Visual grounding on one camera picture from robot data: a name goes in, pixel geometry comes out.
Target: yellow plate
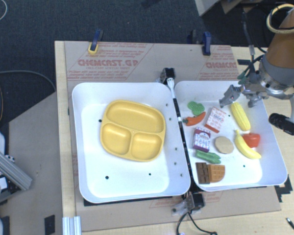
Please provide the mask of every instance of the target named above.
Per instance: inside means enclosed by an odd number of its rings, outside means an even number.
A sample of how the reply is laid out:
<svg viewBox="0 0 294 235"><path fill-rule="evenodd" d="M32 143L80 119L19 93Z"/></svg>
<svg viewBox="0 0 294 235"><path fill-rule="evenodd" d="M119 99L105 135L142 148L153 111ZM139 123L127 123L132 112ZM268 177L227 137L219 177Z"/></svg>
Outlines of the yellow plate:
<svg viewBox="0 0 294 235"><path fill-rule="evenodd" d="M115 156L148 162L160 154L165 133L166 123L160 111L141 103L116 100L105 109L100 142Z"/></svg>

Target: yellow corn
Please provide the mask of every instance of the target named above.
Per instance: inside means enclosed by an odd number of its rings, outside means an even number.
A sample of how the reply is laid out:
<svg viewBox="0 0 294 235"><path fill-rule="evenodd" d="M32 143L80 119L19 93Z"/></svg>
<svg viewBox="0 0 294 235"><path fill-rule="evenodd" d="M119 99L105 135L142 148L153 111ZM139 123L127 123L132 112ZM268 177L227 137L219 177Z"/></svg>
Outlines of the yellow corn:
<svg viewBox="0 0 294 235"><path fill-rule="evenodd" d="M232 103L231 111L232 111L232 114L233 114L237 124L239 125L239 127L243 131L250 130L250 122L248 120L248 117L247 117L244 109L242 108L242 106L238 102Z"/></svg>

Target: banana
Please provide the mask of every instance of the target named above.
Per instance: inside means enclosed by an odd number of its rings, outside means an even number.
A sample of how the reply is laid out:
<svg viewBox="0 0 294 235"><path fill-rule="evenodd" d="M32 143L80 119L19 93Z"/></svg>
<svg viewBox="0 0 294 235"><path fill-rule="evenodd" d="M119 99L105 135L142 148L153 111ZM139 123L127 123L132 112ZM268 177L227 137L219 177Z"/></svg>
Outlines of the banana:
<svg viewBox="0 0 294 235"><path fill-rule="evenodd" d="M254 151L252 148L250 148L243 137L241 136L239 130L236 130L236 137L235 137L235 144L238 150L246 157L250 159L259 159L261 158L261 155Z"/></svg>

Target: wooden table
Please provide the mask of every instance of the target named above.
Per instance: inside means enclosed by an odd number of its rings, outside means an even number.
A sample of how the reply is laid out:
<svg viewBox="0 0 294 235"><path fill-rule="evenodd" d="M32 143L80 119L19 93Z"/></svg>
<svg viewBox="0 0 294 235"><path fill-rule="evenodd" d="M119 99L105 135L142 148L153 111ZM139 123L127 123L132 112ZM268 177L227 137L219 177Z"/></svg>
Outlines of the wooden table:
<svg viewBox="0 0 294 235"><path fill-rule="evenodd" d="M233 47L233 54L236 59L250 59L247 47ZM62 206L63 217L76 216L74 200L74 182L71 154L70 121L68 116L68 95L66 79L66 59L65 43L55 42L56 58L56 79L57 79L57 99L59 116L59 138L60 138L60 160L61 160L61 181L62 181ZM238 66L242 71L245 66ZM291 88L288 94L294 93ZM291 106L287 100L270 98L265 100L268 115L280 113L286 116L291 114ZM208 231L217 231L219 235L244 234L244 235L267 235L267 234L294 234L294 230L287 223L286 218L290 218L294 223L294 136L290 136L283 131L274 128L274 133L281 149L286 168L290 177L293 191L282 196L281 211L266 212L259 214L249 214L242 216L231 216L222 218L211 218L197 221L198 225ZM86 235L173 235L175 234L176 222L138 226L130 228L119 228L111 230L84 232ZM185 221L180 226L180 232L185 234L202 234L191 223Z"/></svg>

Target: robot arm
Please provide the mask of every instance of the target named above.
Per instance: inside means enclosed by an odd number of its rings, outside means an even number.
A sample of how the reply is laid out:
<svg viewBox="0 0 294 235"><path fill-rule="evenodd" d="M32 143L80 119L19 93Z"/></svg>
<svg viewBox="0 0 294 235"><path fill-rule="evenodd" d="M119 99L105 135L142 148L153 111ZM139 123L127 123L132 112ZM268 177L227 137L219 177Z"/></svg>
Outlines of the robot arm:
<svg viewBox="0 0 294 235"><path fill-rule="evenodd" d="M282 8L291 8L279 28L271 25L271 17ZM290 100L292 107L291 117L272 114L269 122L294 135L294 94L285 94L285 91L294 86L294 6L283 4L271 11L267 18L268 29L275 36L267 52L252 60L247 69L238 77L238 87L231 85L220 99L221 108L234 102L240 94L249 99L248 106L253 107L257 101L273 96L282 100ZM254 63L259 61L258 70Z"/></svg>

